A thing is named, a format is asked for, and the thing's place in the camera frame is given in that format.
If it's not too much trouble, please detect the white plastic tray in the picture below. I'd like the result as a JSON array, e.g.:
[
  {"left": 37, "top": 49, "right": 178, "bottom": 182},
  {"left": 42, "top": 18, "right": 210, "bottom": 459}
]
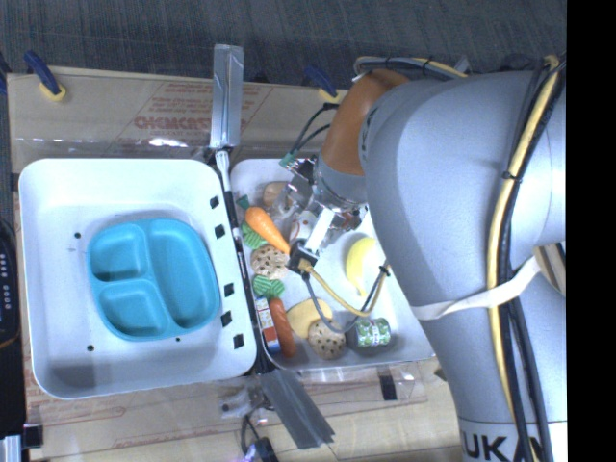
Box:
[
  {"left": 17, "top": 157, "right": 258, "bottom": 400},
  {"left": 229, "top": 157, "right": 437, "bottom": 372}
]

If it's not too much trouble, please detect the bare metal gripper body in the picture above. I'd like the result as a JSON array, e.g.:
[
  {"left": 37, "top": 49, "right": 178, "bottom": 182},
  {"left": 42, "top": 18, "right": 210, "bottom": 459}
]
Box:
[{"left": 280, "top": 157, "right": 370, "bottom": 234}]

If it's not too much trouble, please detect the pale yellow toy bread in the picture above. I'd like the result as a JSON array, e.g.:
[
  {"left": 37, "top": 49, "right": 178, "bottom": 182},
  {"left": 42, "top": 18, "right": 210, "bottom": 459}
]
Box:
[{"left": 286, "top": 297, "right": 334, "bottom": 339}]

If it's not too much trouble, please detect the beige toy bread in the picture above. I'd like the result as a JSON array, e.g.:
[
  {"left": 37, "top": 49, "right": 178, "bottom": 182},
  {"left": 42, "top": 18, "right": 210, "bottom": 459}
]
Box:
[{"left": 262, "top": 180, "right": 292, "bottom": 209}]

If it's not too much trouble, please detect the blue divided plate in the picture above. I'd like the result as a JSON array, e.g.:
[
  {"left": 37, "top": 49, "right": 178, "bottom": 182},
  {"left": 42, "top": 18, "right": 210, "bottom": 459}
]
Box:
[{"left": 86, "top": 218, "right": 222, "bottom": 343}]

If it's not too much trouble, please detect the brown sausage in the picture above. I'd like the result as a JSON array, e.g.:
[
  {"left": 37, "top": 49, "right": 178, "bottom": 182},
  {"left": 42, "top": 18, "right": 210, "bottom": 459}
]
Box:
[{"left": 268, "top": 297, "right": 298, "bottom": 359}]

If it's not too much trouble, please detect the white and orange carton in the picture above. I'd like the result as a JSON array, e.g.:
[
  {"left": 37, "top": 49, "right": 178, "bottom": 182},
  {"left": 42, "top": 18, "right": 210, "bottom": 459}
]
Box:
[{"left": 254, "top": 295, "right": 282, "bottom": 353}]

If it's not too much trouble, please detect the orange carrot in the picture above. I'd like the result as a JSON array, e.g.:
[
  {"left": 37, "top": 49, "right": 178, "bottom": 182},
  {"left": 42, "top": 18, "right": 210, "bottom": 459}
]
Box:
[{"left": 235, "top": 194, "right": 292, "bottom": 256}]

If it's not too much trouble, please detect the yellow banana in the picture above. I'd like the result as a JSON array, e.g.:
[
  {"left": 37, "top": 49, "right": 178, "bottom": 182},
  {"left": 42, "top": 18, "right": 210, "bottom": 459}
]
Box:
[{"left": 345, "top": 236, "right": 379, "bottom": 297}]

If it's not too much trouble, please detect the green and white can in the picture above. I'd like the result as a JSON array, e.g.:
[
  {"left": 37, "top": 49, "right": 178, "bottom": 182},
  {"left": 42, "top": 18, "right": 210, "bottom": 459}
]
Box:
[{"left": 345, "top": 317, "right": 393, "bottom": 356}]

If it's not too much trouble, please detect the brown cardboard board red print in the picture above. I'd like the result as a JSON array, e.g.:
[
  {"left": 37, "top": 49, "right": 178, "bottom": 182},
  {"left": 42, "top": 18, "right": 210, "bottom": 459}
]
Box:
[{"left": 5, "top": 64, "right": 459, "bottom": 462}]

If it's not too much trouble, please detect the white round toy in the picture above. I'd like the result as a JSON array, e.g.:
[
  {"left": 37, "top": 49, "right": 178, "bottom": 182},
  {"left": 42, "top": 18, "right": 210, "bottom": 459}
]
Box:
[{"left": 288, "top": 211, "right": 317, "bottom": 243}]

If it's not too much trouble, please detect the black block with thin wires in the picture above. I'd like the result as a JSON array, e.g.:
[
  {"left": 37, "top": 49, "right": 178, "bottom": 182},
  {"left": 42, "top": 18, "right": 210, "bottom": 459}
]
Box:
[{"left": 253, "top": 437, "right": 280, "bottom": 462}]

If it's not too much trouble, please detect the black cylinder on white bracket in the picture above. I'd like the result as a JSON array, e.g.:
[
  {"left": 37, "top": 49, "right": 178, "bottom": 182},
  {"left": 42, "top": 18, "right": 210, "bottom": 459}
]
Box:
[{"left": 286, "top": 208, "right": 341, "bottom": 274}]

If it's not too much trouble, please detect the green toy vegetable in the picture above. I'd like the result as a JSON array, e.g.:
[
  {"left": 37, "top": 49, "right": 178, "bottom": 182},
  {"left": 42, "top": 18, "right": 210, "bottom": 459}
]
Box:
[
  {"left": 252, "top": 275, "right": 286, "bottom": 299},
  {"left": 240, "top": 221, "right": 269, "bottom": 250}
]

